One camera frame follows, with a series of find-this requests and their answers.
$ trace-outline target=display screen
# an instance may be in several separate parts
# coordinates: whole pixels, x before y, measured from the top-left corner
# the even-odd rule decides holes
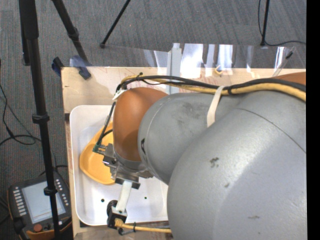
[[[50,197],[44,193],[46,187],[47,182],[44,181],[22,189],[33,224],[52,218]],[[55,199],[58,215],[65,213],[65,207],[58,193],[55,194]]]

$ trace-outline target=white tray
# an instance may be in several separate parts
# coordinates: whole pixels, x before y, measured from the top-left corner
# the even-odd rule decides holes
[[[120,184],[104,185],[79,168],[79,156],[88,142],[104,125],[110,105],[80,105],[70,113],[76,214],[90,226],[107,224],[107,205],[118,200]],[[139,178],[139,189],[132,189],[126,206],[126,223],[167,221],[168,186],[157,178]]]

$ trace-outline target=gray carpet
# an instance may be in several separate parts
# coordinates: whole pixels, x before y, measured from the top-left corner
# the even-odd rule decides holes
[[[65,66],[77,51],[51,0],[35,0],[39,28],[39,50],[45,92],[50,148],[58,165],[66,165],[66,142],[61,79],[51,64],[59,57]],[[139,54],[143,50],[168,52],[173,43],[259,46],[262,40],[266,0],[131,0],[107,40],[100,42],[115,21],[126,0],[63,0],[89,62],[97,66],[148,66]],[[270,0],[265,40],[269,45],[296,47],[299,62],[306,66],[307,0]],[[0,0],[0,83],[7,98],[5,122],[14,135],[40,136],[32,123],[35,113],[33,83],[29,66],[22,63],[22,42],[18,0]],[[0,93],[0,113],[5,97]],[[13,183],[31,179],[44,171],[41,143],[24,145],[13,139],[0,123],[0,195]],[[31,138],[18,138],[25,143]],[[68,180],[67,170],[59,172]],[[8,211],[0,206],[0,220]],[[0,239],[18,240],[12,221],[0,224]]]

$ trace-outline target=wooden table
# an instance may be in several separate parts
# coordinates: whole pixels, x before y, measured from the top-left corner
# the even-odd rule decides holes
[[[156,67],[88,67],[91,77],[83,79],[76,67],[64,67],[61,69],[61,83],[63,106],[65,113],[65,135],[68,160],[68,177],[71,195],[72,209],[72,229],[73,237],[76,240],[169,240],[173,239],[168,234],[155,232],[137,231],[128,235],[120,236],[117,230],[110,229],[107,226],[85,226],[81,227],[80,220],[76,213],[75,204],[75,184],[72,162],[72,146],[70,136],[69,114],[73,108],[79,105],[111,105],[113,103],[116,88],[121,80],[127,76],[136,76],[143,73],[149,75],[165,75],[166,68]],[[306,69],[283,69],[279,75],[285,75],[295,72],[304,72]],[[217,86],[229,86],[233,84],[244,83],[253,79],[269,78],[273,75],[273,68],[253,68],[248,71],[245,68],[224,69],[217,73],[214,68],[196,68],[192,71],[190,77],[194,80],[214,84]],[[136,81],[130,87],[139,87],[147,85],[141,81]],[[149,85],[148,87],[166,91],[164,86]]]

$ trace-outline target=yellow dish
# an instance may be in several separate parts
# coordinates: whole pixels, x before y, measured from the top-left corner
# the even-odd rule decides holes
[[[105,129],[107,132],[113,127],[112,122],[109,123]],[[93,152],[99,136],[104,127],[102,127],[90,142],[85,146],[79,157],[80,169],[91,179],[104,185],[114,184],[115,181],[111,178],[110,168],[103,163],[104,156],[99,153]],[[113,144],[114,135],[112,132],[103,137],[101,144],[107,146],[109,143]]]

